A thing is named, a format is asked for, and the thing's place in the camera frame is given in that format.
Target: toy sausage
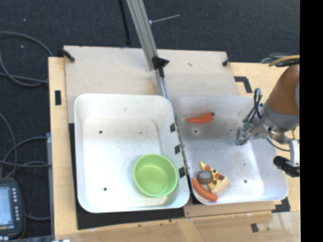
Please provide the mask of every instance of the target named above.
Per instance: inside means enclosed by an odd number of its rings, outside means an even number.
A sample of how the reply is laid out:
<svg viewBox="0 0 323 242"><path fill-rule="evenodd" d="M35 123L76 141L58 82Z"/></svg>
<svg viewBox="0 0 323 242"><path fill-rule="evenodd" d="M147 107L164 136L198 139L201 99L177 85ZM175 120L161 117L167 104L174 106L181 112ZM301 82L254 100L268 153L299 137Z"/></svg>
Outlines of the toy sausage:
<svg viewBox="0 0 323 242"><path fill-rule="evenodd" d="M203 198L205 198L207 200L210 200L211 202L216 202L217 201L218 196L215 195L215 194L210 193L203 186L201 186L201 184L199 183L197 178L192 178L192 185L193 185L194 189L197 191L197 193L199 195L201 195Z"/></svg>

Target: orange carrot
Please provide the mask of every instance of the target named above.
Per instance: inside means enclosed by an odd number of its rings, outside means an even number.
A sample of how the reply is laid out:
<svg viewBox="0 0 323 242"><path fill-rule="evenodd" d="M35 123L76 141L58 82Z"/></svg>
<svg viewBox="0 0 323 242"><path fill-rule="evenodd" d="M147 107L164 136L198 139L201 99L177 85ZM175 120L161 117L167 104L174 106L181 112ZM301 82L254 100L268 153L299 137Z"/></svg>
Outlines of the orange carrot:
<svg viewBox="0 0 323 242"><path fill-rule="evenodd" d="M218 196L215 194L210 193L208 190L206 190L197 180L197 178L192 178L192 185L194 189L198 192L199 195L204 197L207 200L210 200L211 202L216 202L218 199Z"/></svg>
<svg viewBox="0 0 323 242"><path fill-rule="evenodd" d="M187 118L186 121L190 123L195 123L195 124L205 124L205 123L211 122L213 120L213 117L214 117L214 113L208 112L198 117Z"/></svg>

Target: wooden table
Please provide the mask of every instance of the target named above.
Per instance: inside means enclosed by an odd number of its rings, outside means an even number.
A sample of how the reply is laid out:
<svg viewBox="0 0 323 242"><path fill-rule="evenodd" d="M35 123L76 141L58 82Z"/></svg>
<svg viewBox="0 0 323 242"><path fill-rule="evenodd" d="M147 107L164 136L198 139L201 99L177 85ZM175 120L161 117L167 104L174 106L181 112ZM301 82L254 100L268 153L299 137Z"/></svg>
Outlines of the wooden table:
<svg viewBox="0 0 323 242"><path fill-rule="evenodd" d="M185 206L185 218L127 223L95 229L78 230L75 208L72 161L68 130L65 58L49 58L50 123L53 169L53 212L57 239L78 241L299 241L300 239L300 182L286 176L289 186L290 212L272 213L281 202L219 206ZM229 63L233 76L246 77L252 89L260 87L263 101L270 94L284 69L268 65ZM247 93L242 82L237 82L241 95ZM60 91L57 106L55 92ZM279 151L279 155L289 157Z"/></svg>

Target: black carpet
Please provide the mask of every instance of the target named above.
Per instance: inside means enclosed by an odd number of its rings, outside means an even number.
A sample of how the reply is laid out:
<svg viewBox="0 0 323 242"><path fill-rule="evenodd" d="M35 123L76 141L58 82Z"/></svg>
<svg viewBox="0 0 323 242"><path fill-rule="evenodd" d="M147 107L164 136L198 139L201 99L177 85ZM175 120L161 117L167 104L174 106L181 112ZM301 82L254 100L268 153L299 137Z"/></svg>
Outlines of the black carpet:
<svg viewBox="0 0 323 242"><path fill-rule="evenodd" d="M299 53L300 0L144 0L154 23L157 48L226 51L231 62L259 62L273 52ZM132 47L140 47L125 4ZM126 44L118 0L0 0L0 32L20 32L43 42L56 55L64 45ZM47 78L48 53L25 38L0 35L0 50L8 71L17 76ZM48 87L24 88L0 76L0 113L17 143L50 132ZM12 148L0 119L0 159ZM46 161L45 141L18 149L19 162ZM6 167L4 175L12 171ZM16 172L26 212L49 215L47 169ZM25 237L50 234L49 221L27 219Z"/></svg>

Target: black tape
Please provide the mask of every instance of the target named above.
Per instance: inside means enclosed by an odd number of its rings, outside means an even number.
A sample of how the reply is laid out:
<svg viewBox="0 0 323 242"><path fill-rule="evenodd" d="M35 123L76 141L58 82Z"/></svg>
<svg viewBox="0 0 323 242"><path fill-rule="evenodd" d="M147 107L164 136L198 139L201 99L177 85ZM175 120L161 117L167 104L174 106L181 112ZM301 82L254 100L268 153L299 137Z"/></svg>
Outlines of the black tape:
<svg viewBox="0 0 323 242"><path fill-rule="evenodd" d="M282 204L276 205L276 209L272 210L272 213L277 213L277 212L290 212L291 211L291 206L289 204L288 198L284 198L282 201Z"/></svg>
<svg viewBox="0 0 323 242"><path fill-rule="evenodd" d="M185 168L184 167L181 167L178 171L180 173L180 178L182 178L182 177L184 177L186 175L186 172L185 172Z"/></svg>
<svg viewBox="0 0 323 242"><path fill-rule="evenodd" d="M179 153L181 151L180 145L175 146L175 154Z"/></svg>
<svg viewBox="0 0 323 242"><path fill-rule="evenodd" d="M61 91L55 91L55 105L61 105L62 104L62 96Z"/></svg>
<svg viewBox="0 0 323 242"><path fill-rule="evenodd" d="M176 131L176 127L174 123L171 124L170 129L171 129L171 133Z"/></svg>
<svg viewBox="0 0 323 242"><path fill-rule="evenodd" d="M245 77L245 76L235 76L234 80L236 82L243 82L244 88L246 89L246 92L247 93L252 93L252 89L251 89L251 86L250 86L250 83L249 83L249 80L248 80L247 77Z"/></svg>
<svg viewBox="0 0 323 242"><path fill-rule="evenodd" d="M255 233L255 232L259 232L259 229L258 229L257 223L253 223L253 224L251 224L251 229L252 229L252 232L253 232L253 233Z"/></svg>

